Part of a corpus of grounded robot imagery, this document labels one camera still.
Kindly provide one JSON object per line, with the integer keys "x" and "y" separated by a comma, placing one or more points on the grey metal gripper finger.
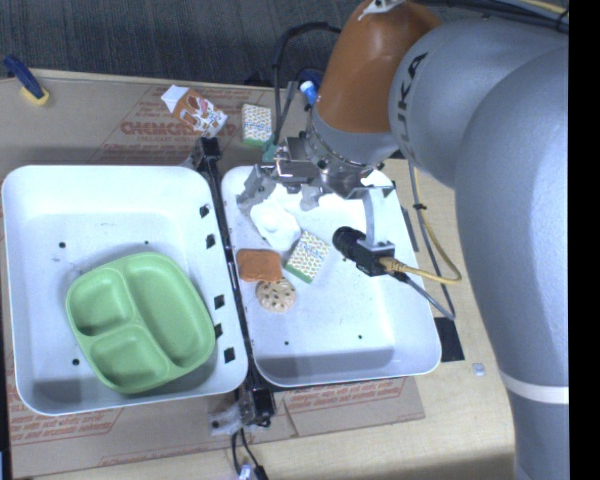
{"x": 256, "y": 188}
{"x": 312, "y": 198}

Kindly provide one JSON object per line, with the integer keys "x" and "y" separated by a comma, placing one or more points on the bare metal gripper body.
{"x": 305, "y": 168}

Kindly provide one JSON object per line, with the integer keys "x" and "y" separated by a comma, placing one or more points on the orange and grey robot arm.
{"x": 485, "y": 168}

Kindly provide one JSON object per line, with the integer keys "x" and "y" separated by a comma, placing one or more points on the white green dotted small box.
{"x": 256, "y": 125}
{"x": 307, "y": 257}

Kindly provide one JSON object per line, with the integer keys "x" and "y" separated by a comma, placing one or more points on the orange toast slice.
{"x": 259, "y": 265}

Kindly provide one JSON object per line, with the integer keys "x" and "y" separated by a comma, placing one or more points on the orange and white milk carton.
{"x": 195, "y": 110}

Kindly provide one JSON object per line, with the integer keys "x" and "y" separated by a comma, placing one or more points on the tan chocolate chip biscuit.
{"x": 276, "y": 296}

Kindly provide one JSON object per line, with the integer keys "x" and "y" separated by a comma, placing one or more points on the white plastic tray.
{"x": 130, "y": 203}
{"x": 350, "y": 313}

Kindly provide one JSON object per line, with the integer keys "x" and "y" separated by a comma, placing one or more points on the green divided plate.
{"x": 145, "y": 318}

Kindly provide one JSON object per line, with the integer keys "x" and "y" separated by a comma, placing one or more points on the brown cardboard board red print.
{"x": 95, "y": 118}

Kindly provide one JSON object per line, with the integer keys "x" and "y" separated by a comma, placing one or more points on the black cylinder on white bracket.
{"x": 355, "y": 248}

